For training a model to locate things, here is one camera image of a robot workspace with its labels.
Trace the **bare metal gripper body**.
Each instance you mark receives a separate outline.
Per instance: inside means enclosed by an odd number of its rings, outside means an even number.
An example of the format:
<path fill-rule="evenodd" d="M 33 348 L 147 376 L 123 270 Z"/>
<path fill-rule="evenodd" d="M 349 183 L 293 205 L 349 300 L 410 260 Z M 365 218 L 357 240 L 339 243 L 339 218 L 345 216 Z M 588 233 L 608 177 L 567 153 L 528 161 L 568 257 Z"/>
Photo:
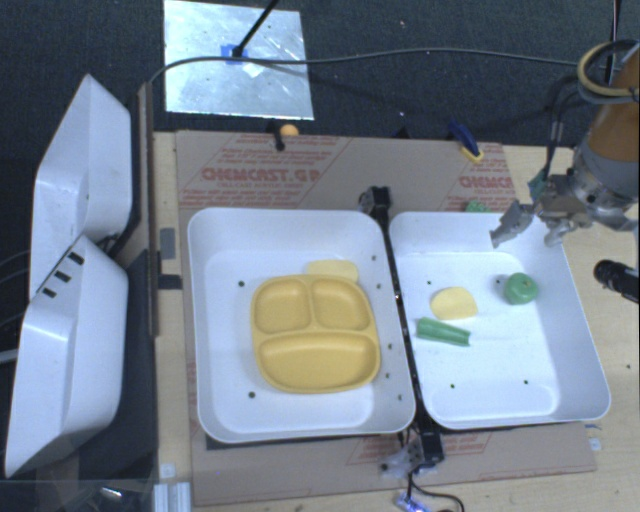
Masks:
<path fill-rule="evenodd" d="M 627 216 L 635 201 L 582 175 L 551 175 L 536 199 L 536 214 L 554 229 L 569 231 L 593 223 L 613 231 L 633 231 L 638 221 Z"/>

